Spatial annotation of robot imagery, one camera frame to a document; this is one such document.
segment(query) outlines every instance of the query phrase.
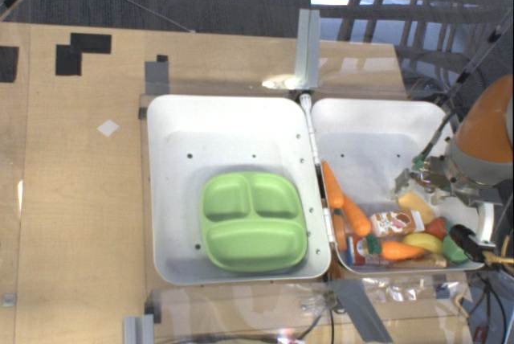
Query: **white diamond sticker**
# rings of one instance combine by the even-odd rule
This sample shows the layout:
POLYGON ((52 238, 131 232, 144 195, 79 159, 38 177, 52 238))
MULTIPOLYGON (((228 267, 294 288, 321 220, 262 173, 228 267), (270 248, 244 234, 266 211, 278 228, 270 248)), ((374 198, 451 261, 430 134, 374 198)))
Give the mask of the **white diamond sticker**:
POLYGON ((100 127, 98 127, 98 131, 100 131, 105 137, 111 137, 112 133, 114 133, 119 128, 120 126, 113 120, 107 120, 100 127))

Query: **green divided plate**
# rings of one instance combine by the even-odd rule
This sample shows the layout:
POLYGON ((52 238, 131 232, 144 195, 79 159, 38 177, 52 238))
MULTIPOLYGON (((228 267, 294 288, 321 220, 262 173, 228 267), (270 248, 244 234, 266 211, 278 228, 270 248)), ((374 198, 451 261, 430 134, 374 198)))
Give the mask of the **green divided plate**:
POLYGON ((220 174, 202 192, 202 237, 210 260, 234 272, 266 272, 298 264, 307 251, 300 197, 270 173, 220 174))

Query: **banana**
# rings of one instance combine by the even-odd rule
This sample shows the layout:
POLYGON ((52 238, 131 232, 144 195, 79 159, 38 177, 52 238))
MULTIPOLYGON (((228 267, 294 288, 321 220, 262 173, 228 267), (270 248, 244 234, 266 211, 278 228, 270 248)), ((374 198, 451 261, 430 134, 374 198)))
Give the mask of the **banana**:
POLYGON ((413 247, 421 247, 434 254, 443 254, 443 242, 431 234, 416 232, 403 237, 402 242, 413 247))

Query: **green plate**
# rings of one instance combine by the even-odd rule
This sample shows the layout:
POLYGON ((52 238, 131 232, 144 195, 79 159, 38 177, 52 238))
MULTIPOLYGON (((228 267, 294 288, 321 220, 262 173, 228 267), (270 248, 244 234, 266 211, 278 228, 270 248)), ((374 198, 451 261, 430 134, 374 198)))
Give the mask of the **green plate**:
POLYGON ((210 260, 234 272, 267 272, 298 264, 307 251, 300 197, 269 173, 220 174, 202 193, 202 237, 210 260))

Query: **wooden table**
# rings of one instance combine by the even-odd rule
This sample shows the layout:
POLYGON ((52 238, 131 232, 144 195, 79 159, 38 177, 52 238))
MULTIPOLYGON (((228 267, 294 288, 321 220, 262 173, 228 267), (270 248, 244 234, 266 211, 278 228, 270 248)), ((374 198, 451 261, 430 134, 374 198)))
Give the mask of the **wooden table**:
MULTIPOLYGON (((0 226, 0 258, 15 262, 19 254, 14 279, 0 266, 0 293, 17 293, 15 307, 0 307, 0 341, 122 343, 124 316, 141 316, 149 286, 163 287, 145 264, 138 119, 145 62, 168 56, 172 91, 237 94, 244 87, 259 95, 263 80, 292 74, 296 41, 0 23, 0 45, 20 48, 18 79, 0 84, 2 125, 9 137, 26 135, 25 147, 10 139, 5 151, 24 169, 0 175, 10 180, 10 194, 15 178, 23 177, 24 187, 21 230, 0 226), (56 45, 69 44, 72 32, 111 35, 111 54, 84 54, 82 76, 56 76, 56 45), (109 137, 98 130, 105 121, 119 126, 109 137)), ((404 95, 391 46, 323 43, 320 65, 321 83, 349 86, 348 95, 377 82, 382 91, 404 95)), ((0 203, 0 218, 12 216, 15 201, 0 203)), ((468 336, 454 309, 435 299, 419 304, 424 309, 416 317, 391 317, 390 305, 377 307, 398 342, 412 342, 420 331, 430 332, 430 342, 446 342, 448 331, 468 336)), ((328 341, 327 320, 308 342, 328 341)), ((346 316, 337 323, 345 342, 360 342, 346 316)))

